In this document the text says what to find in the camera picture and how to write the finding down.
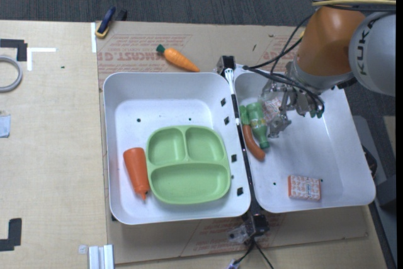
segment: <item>green divided plate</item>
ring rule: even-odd
[[[151,190],[163,202],[209,202],[223,197],[230,187],[224,143],[208,127],[161,128],[149,137],[146,158]]]

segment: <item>metal ring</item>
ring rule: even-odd
[[[14,60],[10,57],[0,56],[0,62],[10,63],[11,65],[14,65],[15,68],[17,68],[18,76],[17,76],[16,80],[8,86],[0,86],[0,93],[10,92],[10,91],[14,90],[20,84],[20,82],[23,78],[23,70],[20,66],[20,63],[18,63],[16,60]]]

